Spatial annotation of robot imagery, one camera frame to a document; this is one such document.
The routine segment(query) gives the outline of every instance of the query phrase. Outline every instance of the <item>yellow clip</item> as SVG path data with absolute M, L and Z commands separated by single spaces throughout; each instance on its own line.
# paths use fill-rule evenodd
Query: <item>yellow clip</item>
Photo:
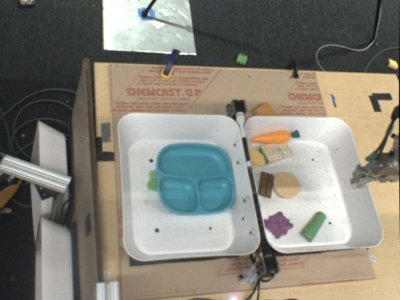
M 172 67 L 171 70 L 169 70 L 169 74 L 168 75 L 164 74 L 165 68 L 166 68 L 166 66 L 164 66 L 162 68 L 162 70 L 161 70 L 161 77 L 163 79 L 169 79 L 173 75 L 174 68 Z

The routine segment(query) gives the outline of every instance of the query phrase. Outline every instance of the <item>blue plate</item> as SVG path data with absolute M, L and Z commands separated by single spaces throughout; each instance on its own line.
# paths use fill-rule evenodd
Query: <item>blue plate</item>
M 174 213 L 220 213 L 234 201 L 231 160 L 217 146 L 171 144 L 158 154 L 156 170 L 161 201 Z

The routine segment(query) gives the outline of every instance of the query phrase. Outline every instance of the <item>black carpet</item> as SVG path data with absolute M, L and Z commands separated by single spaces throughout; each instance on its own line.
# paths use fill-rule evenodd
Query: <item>black carpet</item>
M 319 70 L 315 53 L 325 44 L 363 48 L 373 37 L 378 0 L 190 0 L 197 56 L 180 56 L 179 64 L 235 66 L 238 53 L 247 66 L 284 69 L 292 60 L 299 69 Z M 328 71 L 364 71 L 378 52 L 399 46 L 400 0 L 383 0 L 377 42 L 365 52 L 327 48 L 320 62 Z M 18 0 L 0 0 L 0 107 L 6 112 L 23 97 L 48 88 L 76 90 L 82 59 L 125 63 L 165 63 L 166 55 L 103 50 L 102 0 L 36 0 L 23 9 Z M 370 72 L 396 73 L 385 52 Z M 73 105 L 74 96 L 49 92 L 32 97 Z M 10 128 L 24 101 L 7 114 Z M 54 117 L 68 122 L 70 112 L 54 103 L 27 107 L 16 121 Z M 49 123 L 68 133 L 59 123 Z M 23 147 L 33 140 L 34 123 L 17 134 Z M 0 146 L 8 147 L 3 121 Z M 16 200 L 30 203 L 28 186 Z M 34 299 L 34 243 L 30 209 L 15 202 L 0 214 L 0 299 Z

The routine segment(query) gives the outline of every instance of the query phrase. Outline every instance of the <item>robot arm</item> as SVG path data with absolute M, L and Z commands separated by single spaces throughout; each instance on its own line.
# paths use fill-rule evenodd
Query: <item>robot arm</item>
M 399 135 L 392 134 L 394 122 L 399 118 L 399 106 L 395 107 L 386 134 L 378 146 L 367 158 L 365 166 L 360 164 L 356 167 L 350 180 L 354 188 L 360 188 L 370 181 L 395 182 L 399 180 Z M 386 142 L 391 136 L 394 139 L 393 146 L 389 152 L 383 153 Z

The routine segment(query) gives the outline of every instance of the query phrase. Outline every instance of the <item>toy carrot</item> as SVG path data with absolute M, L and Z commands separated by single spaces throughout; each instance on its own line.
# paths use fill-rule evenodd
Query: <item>toy carrot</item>
M 292 133 L 289 133 L 285 130 L 275 131 L 270 133 L 265 133 L 260 136 L 252 137 L 251 141 L 256 143 L 286 143 L 291 138 L 300 138 L 299 131 L 295 130 Z

